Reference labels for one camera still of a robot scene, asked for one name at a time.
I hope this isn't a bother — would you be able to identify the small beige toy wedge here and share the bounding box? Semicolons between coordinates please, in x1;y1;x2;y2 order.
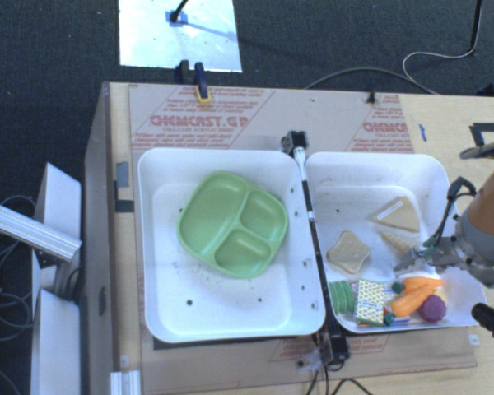
380;230;417;255

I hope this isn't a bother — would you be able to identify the orange toy carrot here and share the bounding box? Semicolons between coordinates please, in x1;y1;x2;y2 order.
383;284;438;327
390;276;445;295

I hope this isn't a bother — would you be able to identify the yellow patterned carton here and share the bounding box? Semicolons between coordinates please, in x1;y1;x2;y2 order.
352;278;387;327

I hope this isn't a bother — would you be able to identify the beige toy sandwich wedge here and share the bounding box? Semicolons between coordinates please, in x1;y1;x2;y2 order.
371;195;422;234

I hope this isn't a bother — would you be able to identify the black cylinder on white bracket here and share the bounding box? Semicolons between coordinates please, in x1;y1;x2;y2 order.
471;281;494;346

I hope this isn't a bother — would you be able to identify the white plastic tray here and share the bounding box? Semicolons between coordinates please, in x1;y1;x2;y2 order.
137;146;328;344
304;151;489;335

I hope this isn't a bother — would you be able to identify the beige toy bread slice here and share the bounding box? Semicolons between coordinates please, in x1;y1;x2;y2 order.
325;230;372;275

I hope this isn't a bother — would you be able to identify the brown cardboard board red print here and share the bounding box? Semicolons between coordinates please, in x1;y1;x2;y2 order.
128;83;478;377

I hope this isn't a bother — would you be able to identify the purple round toy food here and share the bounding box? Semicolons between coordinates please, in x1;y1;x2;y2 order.
417;294;448;323

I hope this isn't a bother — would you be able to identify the thin black and white rod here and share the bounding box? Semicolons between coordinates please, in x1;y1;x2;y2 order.
294;146;339;345

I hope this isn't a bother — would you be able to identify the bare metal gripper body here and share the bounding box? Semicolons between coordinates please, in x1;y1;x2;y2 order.
424;236;494;290

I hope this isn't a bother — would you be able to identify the green toy pea pod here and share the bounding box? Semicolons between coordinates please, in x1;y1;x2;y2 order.
328;280;357;315

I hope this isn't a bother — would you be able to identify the green divided plate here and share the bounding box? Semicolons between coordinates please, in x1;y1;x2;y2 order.
175;170;291;281

